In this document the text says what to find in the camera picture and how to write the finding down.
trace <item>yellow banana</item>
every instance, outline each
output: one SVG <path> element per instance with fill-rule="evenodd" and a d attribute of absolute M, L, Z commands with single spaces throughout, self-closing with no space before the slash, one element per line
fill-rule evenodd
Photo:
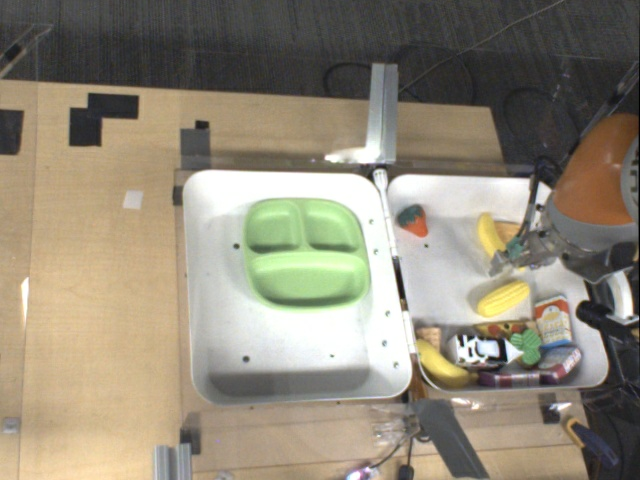
<path fill-rule="evenodd" d="M 451 363 L 428 341 L 418 339 L 416 346 L 424 369 L 444 387 L 461 389 L 477 379 L 477 374 Z"/>
<path fill-rule="evenodd" d="M 485 212 L 480 215 L 477 223 L 477 231 L 482 248 L 490 258 L 493 258 L 496 251 L 504 251 L 507 248 L 506 244 L 498 235 L 491 214 Z"/>

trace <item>wire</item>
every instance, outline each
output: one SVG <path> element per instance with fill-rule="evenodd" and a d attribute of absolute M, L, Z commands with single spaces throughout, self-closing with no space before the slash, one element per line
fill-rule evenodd
<path fill-rule="evenodd" d="M 400 441 L 398 441 L 398 444 L 396 444 L 396 446 L 393 448 L 393 450 L 391 450 L 391 452 L 389 452 L 389 454 L 388 454 L 386 457 L 384 457 L 382 460 L 380 460 L 380 461 L 376 462 L 375 464 L 373 464 L 373 465 L 369 466 L 369 468 L 371 468 L 371 469 L 375 469 L 375 468 L 379 468 L 380 466 L 382 466 L 382 465 L 383 465 L 385 462 L 387 462 L 391 457 L 393 457 L 393 456 L 398 452 L 398 450 L 399 450 L 400 448 L 402 448 L 402 445 L 404 445 L 404 443 L 406 443 L 406 442 L 407 442 L 407 439 L 410 439 L 411 441 L 413 441 L 413 438 L 414 438 L 415 436 L 417 436 L 419 432 L 420 432 L 420 431 L 415 432 L 415 433 L 413 433 L 413 434 L 404 435 L 404 436 L 402 437 L 402 439 L 400 439 Z"/>
<path fill-rule="evenodd" d="M 413 452 L 413 437 L 409 439 L 409 450 L 407 451 L 407 466 L 411 465 L 411 453 Z"/>
<path fill-rule="evenodd" d="M 528 21 L 532 18 L 535 18 L 537 16 L 540 16 L 541 14 L 550 11 L 551 9 L 554 9 L 556 7 L 558 7 L 559 5 L 562 5 L 564 2 L 566 2 L 567 0 L 558 0 L 550 5 L 547 5 L 546 7 L 543 7 L 542 9 L 538 9 L 535 12 L 532 12 L 531 14 L 527 14 L 526 16 L 523 16 L 520 19 L 517 19 L 516 21 L 513 21 L 511 23 L 509 23 L 507 26 L 501 28 L 500 30 L 498 30 L 497 32 L 494 32 L 493 34 L 491 34 L 488 37 L 485 37 L 484 39 L 478 41 L 477 43 L 472 44 L 471 46 L 467 46 L 466 48 L 463 48 L 462 50 L 460 50 L 458 53 L 447 57 L 444 60 L 441 60 L 440 62 L 434 64 L 433 66 L 431 66 L 429 69 L 427 69 L 426 71 L 422 72 L 420 75 L 418 75 L 416 78 L 414 78 L 411 82 L 409 82 L 408 84 L 406 84 L 404 87 L 402 87 L 400 89 L 400 91 L 398 92 L 398 94 L 402 94 L 404 91 L 406 91 L 407 89 L 413 87 L 415 84 L 417 84 L 420 80 L 422 80 L 425 76 L 427 76 L 429 73 L 431 73 L 433 70 L 435 70 L 436 68 L 442 66 L 443 64 L 455 59 L 456 57 L 459 57 L 461 55 L 464 55 L 467 52 L 470 52 L 471 50 L 475 50 L 476 48 L 478 48 L 479 46 L 482 46 L 483 44 L 488 43 L 489 41 L 495 39 L 496 37 L 498 37 L 501 34 L 504 34 L 507 30 L 512 29 L 513 27 L 515 27 L 516 25 L 519 25 L 520 23 L 524 23 L 525 21 Z"/>
<path fill-rule="evenodd" d="M 544 101 L 550 105 L 551 117 L 554 121 L 554 130 L 557 129 L 556 133 L 559 134 L 558 140 L 564 140 L 565 136 L 574 135 L 573 132 L 575 132 L 575 139 L 573 143 L 570 146 L 568 146 L 568 148 L 566 148 L 565 151 L 563 151 L 564 156 L 562 160 L 560 160 L 559 162 L 560 164 L 564 163 L 565 160 L 569 156 L 571 156 L 571 154 L 573 153 L 573 150 L 575 150 L 577 144 L 579 143 L 580 134 L 578 133 L 578 127 L 573 117 L 571 116 L 571 113 L 569 112 L 569 109 L 567 108 L 567 106 L 563 104 L 561 100 L 557 99 L 555 96 L 553 96 L 549 92 L 544 91 L 538 87 L 526 87 L 526 86 L 515 87 L 514 89 L 511 89 L 507 93 L 507 95 L 503 98 L 502 106 L 500 108 L 501 117 L 504 121 L 504 125 L 507 131 L 511 134 L 512 137 L 519 137 L 523 135 L 523 133 L 527 133 L 528 134 L 527 136 L 530 139 L 535 138 L 535 135 L 531 135 L 531 132 L 536 132 L 536 133 L 539 132 L 538 128 L 540 126 L 539 124 L 540 116 L 537 116 L 538 122 L 536 124 L 530 123 L 530 122 L 529 123 L 525 122 L 523 124 L 522 122 L 520 122 L 522 119 L 522 115 L 518 113 L 518 109 L 516 109 L 514 113 L 518 117 L 519 125 L 524 126 L 527 131 L 524 132 L 523 130 L 523 131 L 516 132 L 514 129 L 513 123 L 516 122 L 516 119 L 511 116 L 511 112 L 509 111 L 510 106 L 514 105 L 514 103 L 511 103 L 511 100 L 514 100 L 518 96 L 522 96 L 522 95 L 526 96 L 527 94 L 529 94 L 529 98 L 530 98 L 530 101 L 528 102 L 529 111 L 530 111 L 530 106 L 536 102 L 535 100 L 531 99 L 531 96 L 535 96 L 539 99 L 539 101 Z"/>
<path fill-rule="evenodd" d="M 336 69 L 345 67 L 356 67 L 371 71 L 371 65 L 364 64 L 363 62 L 338 62 L 337 64 L 333 64 L 322 75 L 322 88 L 324 89 L 326 96 L 333 96 L 333 94 L 331 94 L 331 87 L 329 86 L 329 79 L 331 78 L 331 75 Z"/>
<path fill-rule="evenodd" d="M 443 46 L 438 46 L 436 44 L 432 44 L 426 41 L 417 41 L 417 42 L 411 42 L 411 43 L 407 43 L 407 44 L 403 44 L 402 46 L 400 46 L 400 48 L 398 48 L 398 50 L 393 54 L 393 56 L 390 59 L 390 62 L 393 64 L 397 64 L 398 65 L 398 70 L 401 71 L 401 64 L 402 62 L 405 61 L 405 59 L 407 59 L 409 57 L 409 55 L 411 54 L 412 50 L 417 50 L 418 52 L 420 51 L 421 48 L 431 48 L 434 50 L 442 50 L 445 54 L 449 53 L 451 50 L 449 48 L 445 48 Z M 467 67 L 467 65 L 464 63 L 464 61 L 458 57 L 457 55 L 453 55 L 451 58 L 451 60 L 455 60 L 458 65 L 460 66 L 460 68 L 462 68 L 462 73 L 465 77 L 465 85 L 466 85 L 466 89 L 467 89 L 467 96 L 466 96 L 466 101 L 462 104 L 464 105 L 473 105 L 473 103 L 475 102 L 476 99 L 476 84 L 475 81 L 473 79 L 473 75 L 471 74 L 471 71 L 469 71 L 469 68 Z M 416 92 L 410 91 L 409 89 L 407 89 L 405 91 L 409 96 L 411 96 L 413 99 L 419 101 L 420 103 L 426 103 L 426 101 L 421 98 Z"/>

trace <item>small carton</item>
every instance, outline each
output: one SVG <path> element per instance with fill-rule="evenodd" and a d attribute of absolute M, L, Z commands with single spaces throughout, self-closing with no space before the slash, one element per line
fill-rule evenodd
<path fill-rule="evenodd" d="M 478 384 L 492 388 L 524 388 L 540 385 L 540 372 L 507 365 L 500 371 L 478 373 Z"/>
<path fill-rule="evenodd" d="M 555 347 L 547 352 L 538 364 L 540 380 L 543 384 L 560 384 L 582 359 L 580 349 L 575 345 Z"/>
<path fill-rule="evenodd" d="M 552 348 L 571 343 L 569 303 L 563 295 L 538 302 L 535 307 L 536 324 L 542 338 L 542 347 Z"/>
<path fill-rule="evenodd" d="M 449 358 L 470 369 L 494 369 L 515 361 L 523 352 L 504 338 L 457 334 L 447 343 Z"/>

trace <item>black cable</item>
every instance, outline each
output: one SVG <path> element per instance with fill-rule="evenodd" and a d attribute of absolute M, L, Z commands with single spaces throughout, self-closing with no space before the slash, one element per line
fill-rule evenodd
<path fill-rule="evenodd" d="M 400 448 L 402 448 L 402 445 L 404 445 L 404 443 L 406 443 L 407 439 L 413 440 L 413 438 L 417 435 L 417 432 L 414 434 L 409 434 L 409 435 L 405 435 L 402 439 L 400 439 L 400 441 L 398 441 L 398 444 L 396 444 L 396 446 L 393 448 L 393 450 L 391 450 L 391 452 L 382 460 L 376 462 L 375 464 L 369 466 L 369 468 L 371 469 L 375 469 L 375 468 L 379 468 L 380 466 L 382 466 L 385 462 L 387 462 L 391 457 L 393 457 Z"/>
<path fill-rule="evenodd" d="M 407 451 L 407 466 L 411 465 L 411 453 L 413 452 L 413 437 L 409 439 L 409 450 Z"/>
<path fill-rule="evenodd" d="M 420 50 L 420 48 L 431 48 L 431 49 L 435 49 L 435 50 L 442 50 L 445 53 L 450 53 L 451 50 L 449 48 L 443 47 L 443 46 L 438 46 L 436 44 L 432 44 L 426 41 L 417 41 L 417 42 L 411 42 L 411 43 L 406 43 L 403 44 L 402 46 L 400 46 L 400 48 L 398 48 L 398 50 L 391 56 L 390 62 L 393 64 L 397 64 L 398 65 L 398 71 L 401 71 L 401 63 L 403 61 L 405 61 L 405 59 L 410 55 L 412 50 Z M 464 60 L 462 60 L 461 57 L 454 55 L 454 57 L 452 58 L 452 60 L 454 60 L 459 66 L 460 68 L 462 68 L 462 73 L 464 74 L 465 77 L 465 85 L 467 87 L 467 97 L 466 97 L 466 101 L 461 102 L 461 105 L 473 105 L 473 103 L 476 100 L 476 84 L 475 84 L 475 80 L 473 78 L 473 75 L 471 74 L 471 71 L 469 71 L 468 66 L 465 64 Z M 409 87 L 405 87 L 404 92 L 406 92 L 409 96 L 411 96 L 412 98 L 414 98 L 415 100 L 421 102 L 421 103 L 427 103 L 427 101 L 425 101 L 424 99 L 420 98 L 420 96 L 418 96 L 414 91 L 411 91 Z"/>
<path fill-rule="evenodd" d="M 559 99 L 554 98 L 554 96 L 547 92 L 544 91 L 538 87 L 533 87 L 533 86 L 521 86 L 521 87 L 515 87 L 513 89 L 511 89 L 507 95 L 502 99 L 502 104 L 499 107 L 499 116 L 501 118 L 501 121 L 504 122 L 504 126 L 507 129 L 507 132 L 514 138 L 522 138 L 522 134 L 523 132 L 516 132 L 514 130 L 514 118 L 511 117 L 511 114 L 515 112 L 515 116 L 519 118 L 520 122 L 522 123 L 522 113 L 523 112 L 529 112 L 528 115 L 537 115 L 538 116 L 538 121 L 536 123 L 525 123 L 524 126 L 527 129 L 527 131 L 531 131 L 533 129 L 538 130 L 539 128 L 539 115 L 540 112 L 536 111 L 535 109 L 532 110 L 532 107 L 534 104 L 538 104 L 538 102 L 536 102 L 536 100 L 531 99 L 531 97 L 529 98 L 529 100 L 527 101 L 528 105 L 527 108 L 522 108 L 521 112 L 518 113 L 518 108 L 516 107 L 515 111 L 509 111 L 508 108 L 510 107 L 510 102 L 512 100 L 514 100 L 516 97 L 521 96 L 521 95 L 527 95 L 527 94 L 531 94 L 533 96 L 537 96 L 542 102 L 546 102 L 550 107 L 551 107 L 551 117 L 553 119 L 553 130 L 554 132 L 556 132 L 558 134 L 557 139 L 564 141 L 566 140 L 566 137 L 568 137 L 571 133 L 573 133 L 573 131 L 575 130 L 575 139 L 574 141 L 566 147 L 562 147 L 560 151 L 557 151 L 558 156 L 561 156 L 562 154 L 564 154 L 562 160 L 560 161 L 561 163 L 565 163 L 565 160 L 567 160 L 575 151 L 575 148 L 577 147 L 577 145 L 580 142 L 580 136 L 578 133 L 578 127 L 576 125 L 576 121 L 574 119 L 574 117 L 571 115 L 571 112 L 569 111 L 569 109 L 567 108 L 567 106 Z M 536 136 L 532 136 L 532 135 L 528 135 L 528 139 L 529 140 L 534 140 L 536 138 Z"/>
<path fill-rule="evenodd" d="M 360 69 L 366 69 L 371 71 L 370 64 L 364 64 L 363 62 L 338 62 L 329 66 L 329 68 L 322 75 L 322 88 L 324 89 L 325 96 L 333 96 L 331 92 L 331 87 L 329 86 L 329 79 L 334 71 L 337 69 L 345 68 L 345 67 L 356 67 Z"/>
<path fill-rule="evenodd" d="M 408 84 L 406 84 L 404 87 L 400 88 L 399 93 L 403 93 L 405 92 L 407 89 L 409 89 L 410 87 L 413 87 L 416 83 L 418 83 L 420 80 L 422 80 L 425 76 L 427 76 L 429 73 L 431 73 L 431 71 L 433 71 L 434 69 L 440 67 L 442 64 L 445 64 L 451 60 L 453 60 L 456 57 L 459 57 L 461 55 L 464 55 L 467 52 L 470 52 L 472 50 L 475 50 L 476 48 L 478 48 L 479 46 L 482 46 L 485 43 L 488 43 L 489 41 L 495 39 L 496 37 L 502 35 L 503 33 L 505 33 L 507 30 L 510 30 L 511 28 L 515 27 L 516 25 L 519 25 L 520 23 L 524 23 L 525 21 L 528 21 L 532 18 L 535 18 L 536 16 L 539 16 L 540 14 L 543 14 L 547 11 L 550 11 L 551 9 L 554 9 L 555 7 L 557 7 L 558 5 L 563 4 L 564 2 L 566 2 L 567 0 L 558 0 L 550 5 L 547 5 L 546 7 L 543 7 L 542 9 L 538 9 L 537 11 L 532 12 L 531 14 L 527 14 L 526 16 L 523 16 L 522 18 L 519 18 L 515 21 L 512 21 L 511 23 L 509 23 L 507 26 L 501 28 L 500 30 L 498 30 L 497 32 L 494 32 L 493 34 L 491 34 L 490 36 L 485 37 L 484 39 L 478 41 L 477 43 L 474 43 L 470 46 L 467 46 L 466 48 L 463 48 L 462 50 L 460 50 L 458 53 L 455 53 L 454 55 L 452 55 L 451 57 L 448 57 L 436 64 L 434 64 L 433 66 L 431 66 L 429 69 L 423 71 L 420 75 L 418 75 L 416 78 L 414 78 L 411 82 L 409 82 Z"/>

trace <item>green divided plate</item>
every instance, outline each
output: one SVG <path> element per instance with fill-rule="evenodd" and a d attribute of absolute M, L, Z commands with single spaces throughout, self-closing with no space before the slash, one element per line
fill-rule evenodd
<path fill-rule="evenodd" d="M 369 261 L 356 216 L 324 199 L 268 199 L 244 222 L 244 258 L 254 295 L 271 307 L 334 308 L 369 291 Z"/>

